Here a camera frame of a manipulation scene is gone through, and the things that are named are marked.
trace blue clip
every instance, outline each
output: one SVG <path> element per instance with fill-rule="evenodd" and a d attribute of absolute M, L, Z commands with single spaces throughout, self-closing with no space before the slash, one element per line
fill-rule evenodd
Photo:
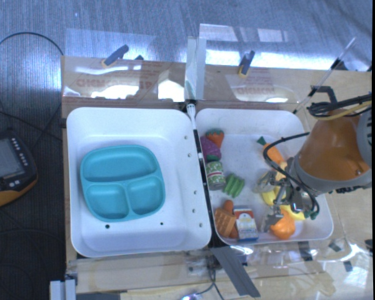
<path fill-rule="evenodd" d="M 119 49 L 115 50 L 107 59 L 101 61 L 101 64 L 103 67 L 107 68 L 114 64 L 118 59 L 122 59 L 124 57 L 124 54 L 126 54 L 129 51 L 129 47 L 124 44 Z"/>
<path fill-rule="evenodd" d="M 251 64 L 251 61 L 253 61 L 254 55 L 255 55 L 255 52 L 252 50 L 250 51 L 249 54 L 246 53 L 243 56 L 241 62 L 239 63 L 239 71 L 238 71 L 238 74 L 241 77 L 245 78 L 248 75 L 250 64 Z"/>

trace teal divided plate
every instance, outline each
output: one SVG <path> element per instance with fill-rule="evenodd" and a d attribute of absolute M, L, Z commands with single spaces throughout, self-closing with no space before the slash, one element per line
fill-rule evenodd
<path fill-rule="evenodd" d="M 103 221 L 150 216 L 164 204 L 165 186 L 158 160 L 146 147 L 111 146 L 87 153 L 81 162 L 86 204 Z"/>

